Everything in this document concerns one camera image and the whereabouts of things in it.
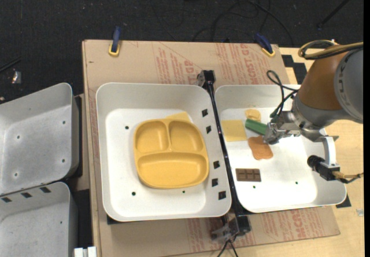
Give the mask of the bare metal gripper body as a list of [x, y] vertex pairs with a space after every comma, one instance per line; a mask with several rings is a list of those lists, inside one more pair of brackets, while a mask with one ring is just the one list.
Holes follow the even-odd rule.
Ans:
[[273, 117], [270, 122], [271, 136], [274, 138], [298, 137], [301, 129], [295, 122], [294, 114], [291, 111], [283, 111]]

